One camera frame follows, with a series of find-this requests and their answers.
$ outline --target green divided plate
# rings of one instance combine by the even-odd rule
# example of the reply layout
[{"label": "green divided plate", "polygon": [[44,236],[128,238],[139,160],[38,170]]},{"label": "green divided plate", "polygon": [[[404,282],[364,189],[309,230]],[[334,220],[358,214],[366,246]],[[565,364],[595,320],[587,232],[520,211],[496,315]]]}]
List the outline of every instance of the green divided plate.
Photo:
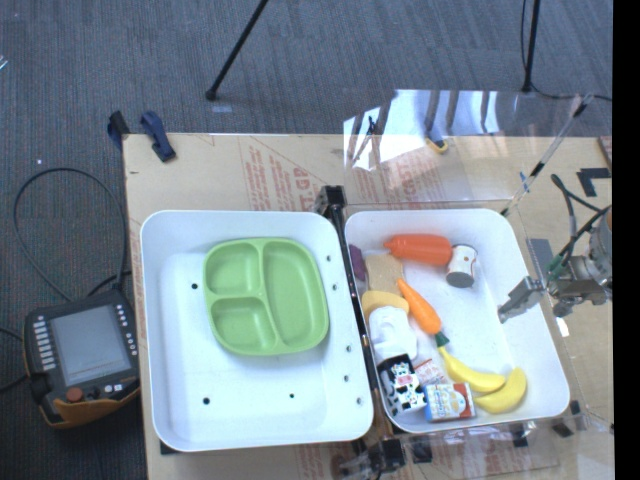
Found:
[{"label": "green divided plate", "polygon": [[318,345],[329,330],[318,265],[296,241],[222,242],[207,253],[203,270],[211,329],[231,352],[301,352]]}]

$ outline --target purple object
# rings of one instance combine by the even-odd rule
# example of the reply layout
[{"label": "purple object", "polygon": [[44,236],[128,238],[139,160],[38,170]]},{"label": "purple object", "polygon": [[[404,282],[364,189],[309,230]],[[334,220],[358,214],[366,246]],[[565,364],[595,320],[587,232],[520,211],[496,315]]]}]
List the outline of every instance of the purple object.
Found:
[{"label": "purple object", "polygon": [[349,254],[351,255],[351,266],[353,267],[353,275],[360,279],[360,281],[366,281],[367,268],[364,264],[362,251],[355,245],[349,244]]}]

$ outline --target table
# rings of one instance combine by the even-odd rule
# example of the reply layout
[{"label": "table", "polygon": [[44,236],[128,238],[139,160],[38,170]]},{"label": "table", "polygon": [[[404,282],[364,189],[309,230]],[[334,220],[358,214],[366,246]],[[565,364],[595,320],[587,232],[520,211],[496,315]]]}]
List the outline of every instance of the table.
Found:
[{"label": "table", "polygon": [[[162,453],[150,411],[140,229],[147,217],[165,209],[309,211],[321,187],[345,181],[349,185],[357,183],[345,180],[345,138],[204,133],[168,134],[168,138],[176,158],[162,163],[151,149],[149,136],[123,137],[149,478],[197,479],[211,478],[212,474],[218,479],[234,480],[334,478],[332,468],[335,470],[336,463],[354,455],[349,443]],[[473,182],[481,185],[492,173],[517,177],[518,173],[528,172],[550,140],[509,141],[494,137],[482,142],[460,137],[453,140],[451,149],[457,152],[459,165],[473,189]],[[595,138],[568,137],[547,163],[545,172],[557,173],[570,190],[581,193],[576,172],[605,166]],[[611,179],[593,179],[592,183],[597,196],[590,202],[611,204]],[[496,209],[504,204],[489,203]],[[513,213],[514,230],[523,251],[532,238],[547,240],[553,251],[559,251],[566,243],[566,207],[548,176],[536,180]],[[576,207],[579,223],[586,220],[587,214]],[[528,254],[524,256],[534,274],[535,262]],[[543,298],[541,304],[550,315],[550,301]],[[541,429],[538,437],[523,448],[514,447],[512,442],[508,446],[486,440],[452,444],[435,439],[429,462],[420,462],[417,450],[413,450],[407,465],[386,478],[476,478],[497,473],[505,473],[501,478],[514,479],[548,478],[550,474],[555,478],[614,478],[614,438],[609,432],[613,422],[612,303],[585,303],[560,325],[552,315],[548,323],[580,405],[581,412],[575,419],[559,421],[555,430]]]}]

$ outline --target dark gray fabric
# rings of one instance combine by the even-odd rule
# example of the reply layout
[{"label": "dark gray fabric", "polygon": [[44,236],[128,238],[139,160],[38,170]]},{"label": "dark gray fabric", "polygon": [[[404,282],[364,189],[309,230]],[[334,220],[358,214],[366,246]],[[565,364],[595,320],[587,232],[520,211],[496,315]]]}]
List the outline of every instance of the dark gray fabric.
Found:
[{"label": "dark gray fabric", "polygon": [[[205,98],[259,0],[0,0],[0,325],[62,303],[21,252],[14,198],[51,167],[83,169],[124,205],[120,110],[132,132],[155,111],[168,132],[342,133],[394,89],[518,91],[534,0],[270,0],[215,102]],[[541,0],[533,83],[612,96],[613,0]],[[572,130],[612,133],[597,98]],[[121,235],[90,180],[37,180],[18,209],[41,267],[74,297],[115,273]],[[126,291],[131,294],[130,282]],[[24,373],[0,333],[0,384]],[[146,477],[139,402],[86,427],[46,426],[26,382],[0,394],[0,478]]]}]

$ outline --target gray screen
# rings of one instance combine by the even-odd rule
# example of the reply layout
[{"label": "gray screen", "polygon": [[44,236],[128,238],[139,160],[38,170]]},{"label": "gray screen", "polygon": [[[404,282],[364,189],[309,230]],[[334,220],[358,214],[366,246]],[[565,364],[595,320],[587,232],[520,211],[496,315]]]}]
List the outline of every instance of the gray screen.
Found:
[{"label": "gray screen", "polygon": [[54,318],[51,327],[67,386],[131,367],[112,307]]}]

